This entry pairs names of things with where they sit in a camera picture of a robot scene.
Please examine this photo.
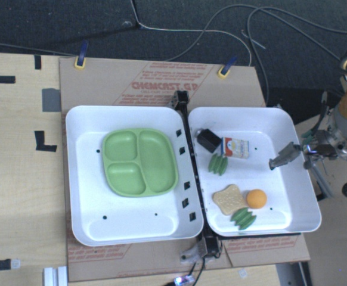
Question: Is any tan bread slice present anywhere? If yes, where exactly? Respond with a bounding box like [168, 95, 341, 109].
[212, 184, 249, 216]

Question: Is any white and red carton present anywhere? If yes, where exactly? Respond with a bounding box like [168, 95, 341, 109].
[221, 136, 250, 160]

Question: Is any thin black rod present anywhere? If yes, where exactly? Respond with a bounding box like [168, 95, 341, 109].
[181, 108, 211, 238]

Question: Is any black block with thin wires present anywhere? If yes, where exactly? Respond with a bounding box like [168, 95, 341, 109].
[166, 90, 190, 111]
[202, 234, 222, 257]

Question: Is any brown cardboard board red print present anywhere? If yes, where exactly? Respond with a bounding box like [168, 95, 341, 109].
[58, 57, 311, 283]

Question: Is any green divided plate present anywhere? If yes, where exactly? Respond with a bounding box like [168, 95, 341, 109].
[101, 128, 179, 198]

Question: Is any green pea pod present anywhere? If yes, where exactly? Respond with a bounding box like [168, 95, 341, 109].
[207, 153, 229, 176]
[230, 207, 258, 231]

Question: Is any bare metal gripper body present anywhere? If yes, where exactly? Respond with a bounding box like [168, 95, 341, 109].
[300, 128, 347, 162]

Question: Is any orange ball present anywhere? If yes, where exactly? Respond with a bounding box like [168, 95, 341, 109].
[246, 188, 268, 210]

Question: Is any white plastic tray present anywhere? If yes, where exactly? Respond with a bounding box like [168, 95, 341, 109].
[187, 106, 323, 237]
[65, 105, 205, 247]

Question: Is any black box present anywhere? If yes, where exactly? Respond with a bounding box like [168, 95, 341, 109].
[196, 128, 222, 154]

